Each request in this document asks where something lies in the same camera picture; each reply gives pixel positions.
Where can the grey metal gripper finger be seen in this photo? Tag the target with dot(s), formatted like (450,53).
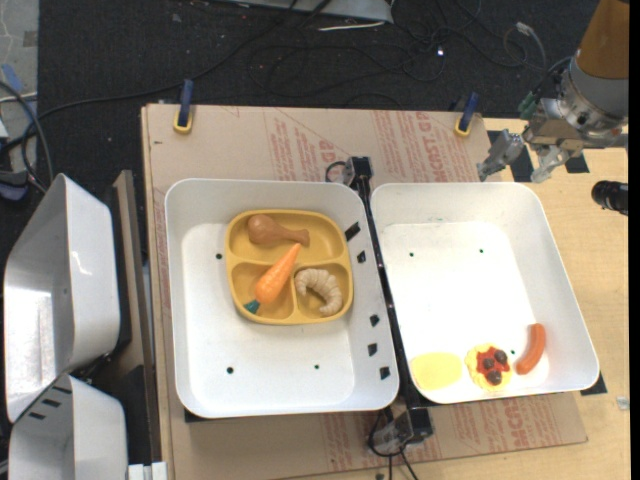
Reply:
(500,153)
(549,165)

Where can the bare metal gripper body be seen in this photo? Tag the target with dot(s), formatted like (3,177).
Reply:
(575,123)

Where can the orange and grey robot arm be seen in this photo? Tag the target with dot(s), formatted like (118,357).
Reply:
(605,33)

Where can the white plastic tray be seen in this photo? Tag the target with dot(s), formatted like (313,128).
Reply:
(455,293)
(270,373)

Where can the orange sausage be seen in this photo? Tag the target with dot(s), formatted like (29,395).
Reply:
(532,350)

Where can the yellow divided plate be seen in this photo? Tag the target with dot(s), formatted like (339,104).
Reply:
(325,248)

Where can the yellow spaghetti with meatballs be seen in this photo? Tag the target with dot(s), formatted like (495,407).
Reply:
(487,368)

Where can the brown cardboard board red print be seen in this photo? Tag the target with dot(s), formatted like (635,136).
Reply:
(280,143)

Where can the beige shrimp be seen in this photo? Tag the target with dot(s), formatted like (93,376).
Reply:
(325,288)

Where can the pale yellow oval slice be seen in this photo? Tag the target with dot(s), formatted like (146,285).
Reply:
(436,371)

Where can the brown chicken drumstick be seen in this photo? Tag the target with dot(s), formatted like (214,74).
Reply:
(267,233)

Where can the orange carrot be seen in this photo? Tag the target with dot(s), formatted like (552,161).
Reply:
(275,280)

